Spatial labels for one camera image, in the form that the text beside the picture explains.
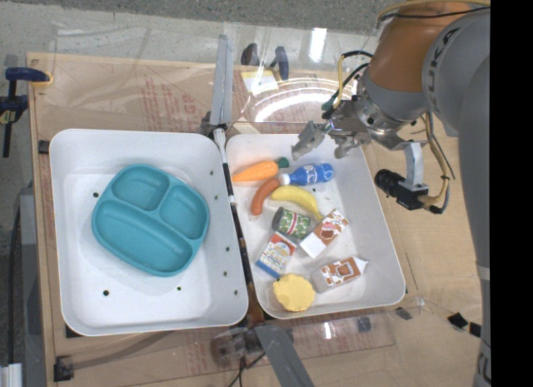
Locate blue divided plate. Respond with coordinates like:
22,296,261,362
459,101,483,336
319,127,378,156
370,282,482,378
91,163,211,278

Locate blue and white packet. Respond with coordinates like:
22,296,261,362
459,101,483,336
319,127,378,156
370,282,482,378
255,231,298,280

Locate orange sausage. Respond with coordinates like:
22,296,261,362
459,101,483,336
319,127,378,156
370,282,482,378
250,177,281,216

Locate yellow banana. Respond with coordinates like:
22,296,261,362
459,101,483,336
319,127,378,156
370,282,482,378
270,185,324,222

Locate brown cardboard board red print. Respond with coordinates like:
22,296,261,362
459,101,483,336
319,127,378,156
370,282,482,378
25,52,484,387

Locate white plastic tray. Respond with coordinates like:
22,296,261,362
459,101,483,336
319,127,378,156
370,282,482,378
48,128,250,337
225,132,406,320

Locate black block with thin wires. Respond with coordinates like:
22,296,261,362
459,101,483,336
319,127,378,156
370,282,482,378
211,329,262,368

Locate black cylinder on white bracket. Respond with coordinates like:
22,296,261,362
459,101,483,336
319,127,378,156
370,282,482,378
373,142,430,211

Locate brown and white carton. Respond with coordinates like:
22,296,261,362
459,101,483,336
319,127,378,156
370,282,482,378
299,208,350,260
311,256,369,294

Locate orange carrot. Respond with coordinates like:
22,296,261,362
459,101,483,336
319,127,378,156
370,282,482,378
231,156,290,183

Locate yellow biscuit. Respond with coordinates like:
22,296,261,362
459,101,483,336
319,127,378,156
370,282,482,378
272,273,316,313

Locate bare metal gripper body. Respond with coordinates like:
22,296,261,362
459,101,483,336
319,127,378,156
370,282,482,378
322,92,411,151

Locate green and white can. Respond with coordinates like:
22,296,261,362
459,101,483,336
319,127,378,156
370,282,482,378
271,206,311,241

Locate blue bottle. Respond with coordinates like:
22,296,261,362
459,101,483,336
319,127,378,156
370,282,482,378
277,162,335,187

